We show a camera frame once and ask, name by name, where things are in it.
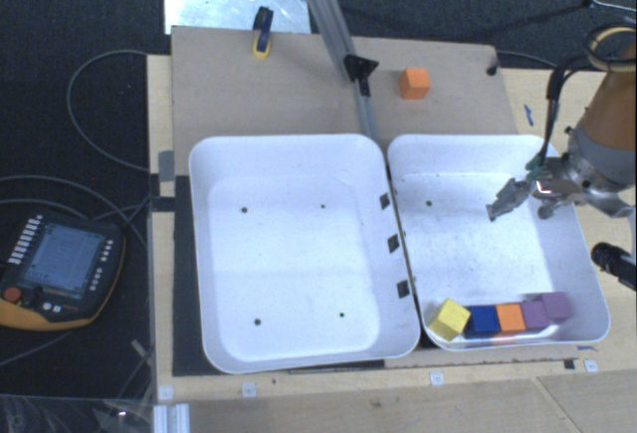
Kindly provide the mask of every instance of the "empty white tray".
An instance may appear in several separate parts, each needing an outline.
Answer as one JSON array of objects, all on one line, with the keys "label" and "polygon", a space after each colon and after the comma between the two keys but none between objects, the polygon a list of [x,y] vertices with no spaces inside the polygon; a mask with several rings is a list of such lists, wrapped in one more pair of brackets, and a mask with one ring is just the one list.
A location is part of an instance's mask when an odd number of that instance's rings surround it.
[{"label": "empty white tray", "polygon": [[572,205],[547,220],[537,217],[533,198],[495,222],[487,215],[507,180],[525,178],[540,147],[532,135],[403,135],[388,148],[425,325],[447,298],[473,306],[566,292],[572,308],[564,324],[535,334],[447,341],[427,327],[444,348],[595,341],[608,332],[608,309]]},{"label": "empty white tray", "polygon": [[420,325],[378,146],[213,137],[190,154],[204,351],[244,373],[403,355]]}]

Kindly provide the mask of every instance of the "dark floor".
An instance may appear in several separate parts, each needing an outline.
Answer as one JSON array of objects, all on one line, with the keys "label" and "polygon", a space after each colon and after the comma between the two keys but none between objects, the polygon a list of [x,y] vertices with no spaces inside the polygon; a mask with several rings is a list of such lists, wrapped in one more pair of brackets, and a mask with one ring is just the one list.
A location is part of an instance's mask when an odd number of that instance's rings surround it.
[{"label": "dark floor", "polygon": [[[354,35],[481,42],[552,61],[577,54],[598,24],[625,12],[581,8],[582,0],[340,0]],[[603,0],[635,6],[635,0]],[[85,60],[114,49],[169,53],[163,0],[0,0],[0,177],[50,175],[73,180],[119,207],[149,193],[148,177],[94,152],[70,123],[66,87]],[[503,57],[506,66],[533,63]],[[73,95],[84,130],[118,157],[145,165],[145,70],[140,57],[96,63]],[[0,202],[39,198],[89,216],[108,207],[58,183],[0,181]],[[4,240],[28,205],[0,203]],[[134,225],[145,232],[144,215]],[[20,360],[4,363],[59,334],[0,327],[0,393],[135,397],[149,381],[131,342],[150,348],[146,252],[129,231],[123,274],[98,320]],[[141,370],[130,379],[138,367]]]}]

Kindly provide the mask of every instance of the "toy block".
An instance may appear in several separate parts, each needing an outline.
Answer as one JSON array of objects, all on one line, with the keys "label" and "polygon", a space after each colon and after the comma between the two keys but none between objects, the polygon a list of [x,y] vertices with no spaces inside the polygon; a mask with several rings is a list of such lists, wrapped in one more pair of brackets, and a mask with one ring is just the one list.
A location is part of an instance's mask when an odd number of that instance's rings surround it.
[{"label": "toy block", "polygon": [[498,304],[496,312],[502,334],[512,335],[527,329],[520,304]]},{"label": "toy block", "polygon": [[469,306],[471,317],[465,328],[465,337],[493,337],[500,332],[500,322],[495,306]]},{"label": "toy block", "polygon": [[550,325],[542,302],[522,302],[520,308],[528,331],[539,332]]},{"label": "toy block", "polygon": [[427,69],[407,68],[398,80],[400,96],[413,101],[424,99],[431,88]]},{"label": "toy block", "polygon": [[546,316],[552,324],[560,324],[571,316],[570,304],[564,292],[541,294],[535,300],[544,304]]},{"label": "toy block", "polygon": [[448,341],[461,333],[469,320],[469,311],[451,299],[447,299],[438,309],[436,316],[429,322],[431,328]]}]

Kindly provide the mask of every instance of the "blue cube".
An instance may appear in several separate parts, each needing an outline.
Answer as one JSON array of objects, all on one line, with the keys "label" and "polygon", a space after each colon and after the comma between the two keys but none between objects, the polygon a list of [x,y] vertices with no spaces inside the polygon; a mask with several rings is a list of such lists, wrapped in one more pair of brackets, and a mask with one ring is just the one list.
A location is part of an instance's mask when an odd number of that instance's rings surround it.
[{"label": "blue cube", "polygon": [[495,306],[469,306],[467,309],[471,312],[471,316],[465,327],[466,339],[492,337],[500,332],[500,322]]}]

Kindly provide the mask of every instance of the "wooden table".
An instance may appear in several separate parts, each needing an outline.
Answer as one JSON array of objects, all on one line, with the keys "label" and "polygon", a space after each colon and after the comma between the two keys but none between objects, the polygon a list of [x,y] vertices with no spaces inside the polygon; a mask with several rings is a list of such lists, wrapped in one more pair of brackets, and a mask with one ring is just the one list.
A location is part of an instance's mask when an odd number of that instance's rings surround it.
[{"label": "wooden table", "polygon": [[[321,45],[320,41],[312,42]],[[382,41],[372,43],[382,47]],[[453,51],[461,63],[466,53],[472,55],[476,49],[456,45]],[[147,66],[151,171],[163,177],[160,195],[171,197],[174,182],[167,169],[169,151],[174,148],[172,58],[149,57]],[[498,77],[504,81],[516,130],[541,135],[548,72],[499,70]],[[560,130],[577,122],[602,77],[580,73],[568,82],[552,140],[558,151],[564,151],[566,145],[566,136]],[[533,126],[525,106],[531,109]],[[634,189],[626,193],[626,199],[634,202]],[[600,241],[630,247],[625,221],[611,221],[587,206],[578,208],[577,213],[589,249]],[[612,327],[606,339],[580,349],[559,345],[542,347],[542,351],[540,347],[524,346],[511,348],[504,358],[491,359],[493,356],[485,352],[458,356],[436,350],[435,356],[422,356],[418,367],[406,367],[396,359],[382,370],[175,377],[171,371],[173,229],[171,212],[153,212],[150,233],[156,396],[160,403],[190,402],[192,431],[607,432],[628,431],[634,426],[635,294],[605,274],[599,274],[599,281]],[[565,359],[575,359],[574,369],[565,368]],[[586,372],[586,359],[594,360],[598,372]],[[444,385],[432,385],[432,372],[443,374]],[[242,397],[244,384],[256,385],[256,399]]]}]

